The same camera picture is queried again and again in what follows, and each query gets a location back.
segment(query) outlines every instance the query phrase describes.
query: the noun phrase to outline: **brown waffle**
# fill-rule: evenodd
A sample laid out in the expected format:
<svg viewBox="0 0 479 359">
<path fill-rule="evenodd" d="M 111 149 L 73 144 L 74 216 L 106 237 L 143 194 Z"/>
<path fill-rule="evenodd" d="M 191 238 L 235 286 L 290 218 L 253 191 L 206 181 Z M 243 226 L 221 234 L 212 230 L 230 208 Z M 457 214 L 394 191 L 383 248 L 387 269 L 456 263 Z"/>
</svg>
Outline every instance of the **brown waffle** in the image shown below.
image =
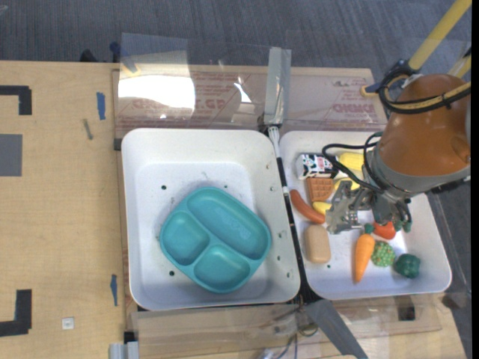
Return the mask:
<svg viewBox="0 0 479 359">
<path fill-rule="evenodd" d="M 311 202 L 327 200 L 334 190 L 332 178 L 309 177 L 306 179 L 306 183 Z"/>
</svg>

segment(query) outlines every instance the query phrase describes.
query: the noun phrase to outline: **teal bowl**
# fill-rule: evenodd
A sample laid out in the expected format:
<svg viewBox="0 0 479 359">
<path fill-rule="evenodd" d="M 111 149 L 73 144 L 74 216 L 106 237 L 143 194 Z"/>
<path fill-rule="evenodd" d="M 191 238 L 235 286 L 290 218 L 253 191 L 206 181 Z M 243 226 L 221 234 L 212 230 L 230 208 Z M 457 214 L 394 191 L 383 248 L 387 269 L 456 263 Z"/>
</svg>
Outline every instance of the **teal bowl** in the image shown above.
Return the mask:
<svg viewBox="0 0 479 359">
<path fill-rule="evenodd" d="M 218 294 L 243 286 L 271 247 L 268 227 L 248 207 L 213 187 L 190 193 L 159 234 L 166 257 L 203 288 Z"/>
</svg>

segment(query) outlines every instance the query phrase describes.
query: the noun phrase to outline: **gray floor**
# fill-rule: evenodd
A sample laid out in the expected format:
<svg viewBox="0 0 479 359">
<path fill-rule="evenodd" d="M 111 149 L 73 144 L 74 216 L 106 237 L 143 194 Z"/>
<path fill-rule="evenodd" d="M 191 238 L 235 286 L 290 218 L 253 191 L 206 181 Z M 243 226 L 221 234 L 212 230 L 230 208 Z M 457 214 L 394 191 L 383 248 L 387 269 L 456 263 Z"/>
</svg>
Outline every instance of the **gray floor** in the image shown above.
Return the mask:
<svg viewBox="0 0 479 359">
<path fill-rule="evenodd" d="M 293 50 L 295 66 L 367 67 L 379 80 L 399 58 L 414 53 L 454 1 L 0 0 L 8 7 L 3 14 L 0 8 L 0 59 L 78 61 L 90 49 L 98 60 L 111 61 L 109 44 L 128 32 L 282 46 Z M 446 73 L 471 40 L 469 10 L 422 71 Z M 447 220 L 441 229 L 454 270 L 445 302 L 471 358 L 470 182 L 431 197 L 435 212 Z"/>
</svg>

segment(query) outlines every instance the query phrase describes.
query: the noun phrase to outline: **wooden table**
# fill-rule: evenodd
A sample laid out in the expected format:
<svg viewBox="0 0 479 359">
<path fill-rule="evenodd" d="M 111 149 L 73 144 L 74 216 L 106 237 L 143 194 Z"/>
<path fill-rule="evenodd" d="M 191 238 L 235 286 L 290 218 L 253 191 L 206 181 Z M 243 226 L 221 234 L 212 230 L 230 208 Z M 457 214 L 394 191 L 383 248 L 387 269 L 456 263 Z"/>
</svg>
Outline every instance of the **wooden table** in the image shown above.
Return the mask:
<svg viewBox="0 0 479 359">
<path fill-rule="evenodd" d="M 18 114 L 17 96 L 0 96 L 0 135 L 22 135 L 21 175 L 0 176 L 0 322 L 14 320 L 17 290 L 30 289 L 32 299 L 31 329 L 0 337 L 2 357 L 107 358 L 109 344 L 123 341 L 113 149 L 117 68 L 0 61 L 0 85 L 28 85 L 32 91 L 31 115 Z M 439 299 L 434 304 L 440 330 L 368 337 L 359 340 L 361 346 L 371 358 L 464 358 L 451 312 Z M 331 343 L 315 344 L 301 347 L 299 358 L 334 355 Z"/>
</svg>

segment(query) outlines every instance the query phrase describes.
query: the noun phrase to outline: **gray square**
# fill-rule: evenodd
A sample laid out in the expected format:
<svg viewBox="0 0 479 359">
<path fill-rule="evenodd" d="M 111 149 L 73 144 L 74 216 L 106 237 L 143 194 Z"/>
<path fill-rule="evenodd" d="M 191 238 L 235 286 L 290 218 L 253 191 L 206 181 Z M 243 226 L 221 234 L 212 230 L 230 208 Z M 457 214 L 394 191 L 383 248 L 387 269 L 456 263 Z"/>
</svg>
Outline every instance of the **gray square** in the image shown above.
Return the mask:
<svg viewBox="0 0 479 359">
<path fill-rule="evenodd" d="M 0 135 L 0 177 L 22 176 L 22 135 Z"/>
</svg>

